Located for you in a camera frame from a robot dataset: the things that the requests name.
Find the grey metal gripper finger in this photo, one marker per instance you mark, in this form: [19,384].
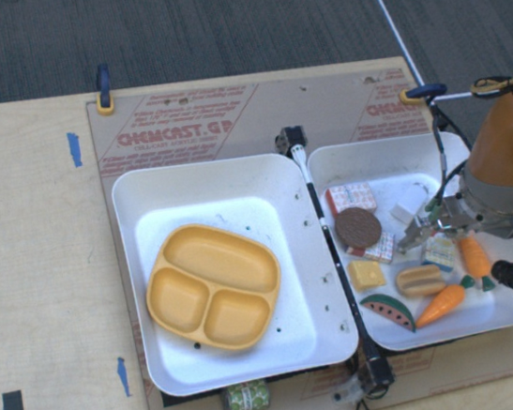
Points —
[412,234]
[444,226]

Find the brown round biscuit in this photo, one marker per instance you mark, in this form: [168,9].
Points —
[358,227]

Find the white plastic tray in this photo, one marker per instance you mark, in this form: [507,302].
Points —
[302,264]
[465,312]

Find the orange carrot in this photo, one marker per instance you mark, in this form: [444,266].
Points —
[474,258]
[443,303]

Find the yellow cheese wedge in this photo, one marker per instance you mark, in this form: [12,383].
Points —
[366,275]

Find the yellow divided plate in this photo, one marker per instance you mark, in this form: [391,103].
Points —
[217,261]

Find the thin black and white rod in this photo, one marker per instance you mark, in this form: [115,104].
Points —
[334,254]

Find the green patterned can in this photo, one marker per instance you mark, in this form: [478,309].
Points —
[245,397]

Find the orange and white carton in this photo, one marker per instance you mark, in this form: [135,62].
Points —
[383,250]
[354,195]

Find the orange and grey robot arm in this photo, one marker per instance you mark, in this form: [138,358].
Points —
[504,150]

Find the red and green watermelon slice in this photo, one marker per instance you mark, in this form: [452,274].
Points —
[392,310]

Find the brown cardboard board red print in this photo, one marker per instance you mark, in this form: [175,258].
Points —
[225,118]

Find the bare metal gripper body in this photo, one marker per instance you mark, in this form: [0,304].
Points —
[457,213]

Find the sausage in bread bun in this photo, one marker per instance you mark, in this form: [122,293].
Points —
[419,280]

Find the white block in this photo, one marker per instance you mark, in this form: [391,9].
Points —
[402,213]

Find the white blue and yellow carton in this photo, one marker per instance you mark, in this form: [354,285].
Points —
[439,254]

